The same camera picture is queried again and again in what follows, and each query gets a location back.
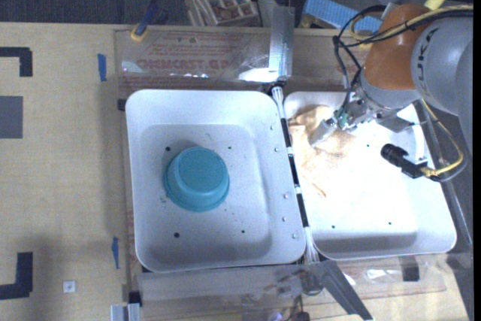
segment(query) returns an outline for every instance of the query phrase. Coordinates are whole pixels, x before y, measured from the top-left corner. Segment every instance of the dirty sink basin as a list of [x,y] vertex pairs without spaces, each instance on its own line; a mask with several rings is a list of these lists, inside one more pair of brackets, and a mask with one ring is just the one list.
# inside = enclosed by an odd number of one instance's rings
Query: dirty sink basin
[[[158,272],[294,262],[305,239],[274,101],[260,92],[141,90],[126,104],[135,249]],[[183,150],[203,147],[228,169],[225,200],[195,212],[162,182]]]
[[[286,116],[324,106],[327,119],[344,96],[294,92],[285,99]],[[412,105],[399,115],[419,122]],[[392,143],[410,155],[425,156],[432,167],[420,126],[398,134],[377,123],[361,125],[352,134],[336,131],[316,155],[303,158],[299,151],[312,150],[306,140],[294,137],[293,147],[307,218],[321,254],[336,260],[369,259],[453,248],[455,226],[441,185],[424,177],[411,179],[380,155],[383,145]]]

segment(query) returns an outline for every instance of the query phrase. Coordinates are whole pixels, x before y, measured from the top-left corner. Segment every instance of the blue tape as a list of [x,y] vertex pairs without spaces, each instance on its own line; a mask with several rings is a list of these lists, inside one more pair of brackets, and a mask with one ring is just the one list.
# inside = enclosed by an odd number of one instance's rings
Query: blue tape
[[105,57],[105,55],[98,53],[97,60],[98,60],[98,73],[100,74],[100,81],[106,82],[107,81],[107,58]]
[[113,254],[113,259],[115,260],[115,269],[120,269],[119,266],[119,238],[113,237],[112,246],[110,247]]

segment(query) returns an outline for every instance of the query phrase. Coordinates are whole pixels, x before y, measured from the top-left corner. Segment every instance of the metal bracket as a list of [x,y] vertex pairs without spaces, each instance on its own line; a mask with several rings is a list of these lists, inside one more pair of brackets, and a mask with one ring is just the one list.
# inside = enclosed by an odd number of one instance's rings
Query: metal bracket
[[269,72],[276,72],[279,77],[292,74],[294,16],[293,7],[276,6],[272,10]]
[[335,261],[328,259],[311,264],[309,269],[319,284],[331,293],[347,314],[357,314],[364,321],[374,319]]
[[141,321],[141,305],[111,305],[110,321]]

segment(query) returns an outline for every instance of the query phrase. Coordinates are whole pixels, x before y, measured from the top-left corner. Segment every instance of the black plug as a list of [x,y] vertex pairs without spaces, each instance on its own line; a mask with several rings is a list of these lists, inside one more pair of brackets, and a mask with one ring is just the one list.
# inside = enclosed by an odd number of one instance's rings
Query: black plug
[[310,321],[310,316],[309,313],[307,312],[300,312],[295,315],[295,318],[293,319],[295,321]]
[[401,171],[411,178],[423,177],[421,169],[428,165],[428,162],[419,163],[418,165],[408,161],[404,157],[408,155],[405,149],[395,146],[394,144],[385,144],[381,149],[381,156],[389,163],[401,168]]

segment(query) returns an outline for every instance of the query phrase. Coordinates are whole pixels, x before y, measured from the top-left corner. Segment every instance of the teal bowl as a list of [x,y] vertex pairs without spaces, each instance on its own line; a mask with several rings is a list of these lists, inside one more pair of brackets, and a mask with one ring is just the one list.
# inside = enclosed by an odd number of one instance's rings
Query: teal bowl
[[191,147],[177,154],[164,173],[167,197],[190,211],[218,207],[228,194],[227,166],[215,152]]

